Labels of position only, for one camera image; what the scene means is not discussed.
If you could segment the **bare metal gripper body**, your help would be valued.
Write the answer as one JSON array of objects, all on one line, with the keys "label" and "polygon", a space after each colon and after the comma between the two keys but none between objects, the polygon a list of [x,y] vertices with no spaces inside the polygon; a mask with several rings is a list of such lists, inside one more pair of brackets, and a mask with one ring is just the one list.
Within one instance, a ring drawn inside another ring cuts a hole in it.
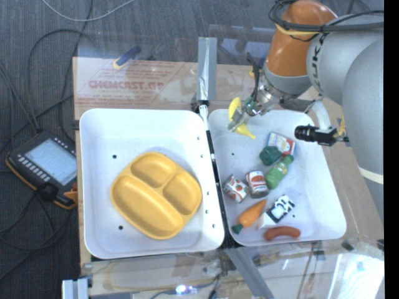
[{"label": "bare metal gripper body", "polygon": [[244,112],[249,116],[264,115],[280,102],[282,92],[276,89],[265,77],[260,77],[256,88],[244,101]]}]

